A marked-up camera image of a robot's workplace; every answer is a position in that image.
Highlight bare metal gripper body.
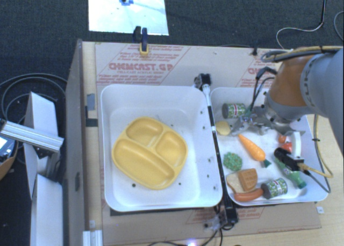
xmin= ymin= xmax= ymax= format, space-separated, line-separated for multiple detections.
xmin=243 ymin=106 xmax=306 ymax=136

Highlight green pea can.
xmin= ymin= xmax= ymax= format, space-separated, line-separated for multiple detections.
xmin=221 ymin=102 xmax=247 ymax=119
xmin=261 ymin=177 xmax=289 ymax=200

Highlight white plastic tray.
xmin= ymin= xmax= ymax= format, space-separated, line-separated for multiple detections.
xmin=100 ymin=83 xmax=224 ymax=212
xmin=209 ymin=86 xmax=329 ymax=207

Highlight orange carrot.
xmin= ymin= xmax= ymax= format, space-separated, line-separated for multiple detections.
xmin=238 ymin=133 xmax=272 ymax=168

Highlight thin black and white rod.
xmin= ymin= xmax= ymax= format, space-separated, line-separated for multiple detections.
xmin=203 ymin=84 xmax=234 ymax=215

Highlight green pea pile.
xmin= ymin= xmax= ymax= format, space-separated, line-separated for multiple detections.
xmin=223 ymin=151 xmax=243 ymax=172

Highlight brown waffle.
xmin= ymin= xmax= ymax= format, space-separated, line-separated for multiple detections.
xmin=238 ymin=168 xmax=259 ymax=193

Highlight green bottle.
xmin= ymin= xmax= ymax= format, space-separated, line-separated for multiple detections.
xmin=274 ymin=157 xmax=307 ymax=190

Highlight white bread slice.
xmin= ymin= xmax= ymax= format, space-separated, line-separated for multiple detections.
xmin=226 ymin=172 xmax=245 ymax=194

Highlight orange sausage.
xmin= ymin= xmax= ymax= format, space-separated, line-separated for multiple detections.
xmin=233 ymin=187 xmax=264 ymax=203

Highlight yellow divided plate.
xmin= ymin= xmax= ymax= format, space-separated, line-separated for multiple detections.
xmin=111 ymin=116 xmax=189 ymax=190

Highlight brown cardboard board red print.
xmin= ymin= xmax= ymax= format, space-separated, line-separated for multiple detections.
xmin=95 ymin=41 xmax=322 ymax=238

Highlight black cylinder on white bracket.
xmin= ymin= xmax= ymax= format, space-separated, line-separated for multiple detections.
xmin=273 ymin=131 xmax=306 ymax=172

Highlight black block with thin wires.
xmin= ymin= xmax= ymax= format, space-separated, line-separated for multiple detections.
xmin=194 ymin=73 xmax=213 ymax=90
xmin=218 ymin=204 xmax=239 ymax=226

